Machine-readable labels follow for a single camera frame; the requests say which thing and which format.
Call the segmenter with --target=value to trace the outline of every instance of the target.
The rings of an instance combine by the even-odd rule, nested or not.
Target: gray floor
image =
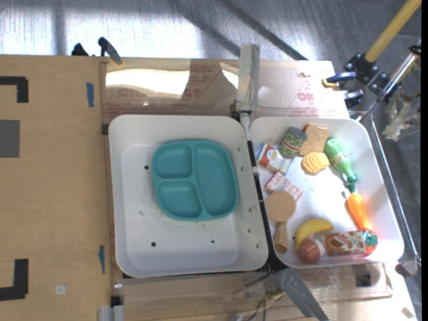
[[[261,60],[329,60],[336,72],[367,51],[406,0],[0,0],[0,54],[70,55],[77,43],[99,55],[107,38],[124,57],[239,58],[257,43]],[[390,74],[421,37],[421,8],[377,60]],[[418,82],[403,82],[411,92]],[[364,89],[366,108],[376,97]],[[384,102],[374,111],[380,130]],[[421,256],[421,133],[381,136],[414,246]],[[421,266],[406,278],[422,320]]]

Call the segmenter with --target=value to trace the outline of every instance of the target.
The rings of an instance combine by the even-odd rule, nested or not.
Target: white plastic tub
[[[281,142],[286,130],[291,127],[303,129],[306,124],[315,124],[327,127],[330,136],[337,138],[352,162],[352,169],[358,177],[356,192],[362,196],[368,213],[372,230],[378,235],[379,244],[368,257],[323,257],[316,263],[304,263],[294,251],[294,232],[298,226],[311,217],[324,217],[334,225],[334,231],[354,231],[354,226],[346,209],[341,192],[344,185],[338,175],[330,167],[317,175],[307,175],[302,170],[301,156],[293,159],[286,177],[293,184],[303,190],[297,200],[296,212],[287,222],[289,250],[285,253],[276,253],[277,257],[286,265],[293,268],[322,267],[368,261],[382,261],[397,263],[404,251],[404,242],[399,226],[389,201],[385,184],[377,164],[370,138],[364,126],[352,119],[333,118],[290,118],[290,117],[260,117],[250,125],[250,134],[254,150],[263,143],[275,147]],[[262,187],[266,184],[271,173],[259,168],[259,177]],[[270,221],[271,234],[275,234],[276,223]]]
[[[135,278],[248,271],[267,260],[268,245],[241,125],[224,116],[122,115],[108,129],[116,259]],[[230,154],[239,203],[226,217],[179,221],[156,202],[150,169],[162,144],[209,139]]]

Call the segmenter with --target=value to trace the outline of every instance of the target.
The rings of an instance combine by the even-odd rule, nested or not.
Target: toy carrot
[[[361,196],[357,193],[351,193],[350,195],[349,193],[347,193],[346,195],[346,210],[348,211],[348,214],[350,215],[352,221],[354,222],[358,230],[364,228],[370,229],[367,212],[364,207],[364,202]]]

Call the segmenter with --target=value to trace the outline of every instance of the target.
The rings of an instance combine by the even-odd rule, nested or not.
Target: yellow banana
[[[305,240],[311,234],[331,231],[333,228],[333,224],[329,222],[329,220],[322,217],[315,217],[303,222],[303,224],[297,228],[294,234],[294,239],[296,240],[294,249],[297,250],[303,240]]]

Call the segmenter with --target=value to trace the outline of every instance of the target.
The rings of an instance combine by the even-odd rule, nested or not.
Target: teal divided plate
[[[158,205],[173,219],[218,219],[230,214],[238,204],[232,160],[216,142],[166,143],[153,155],[152,174]]]

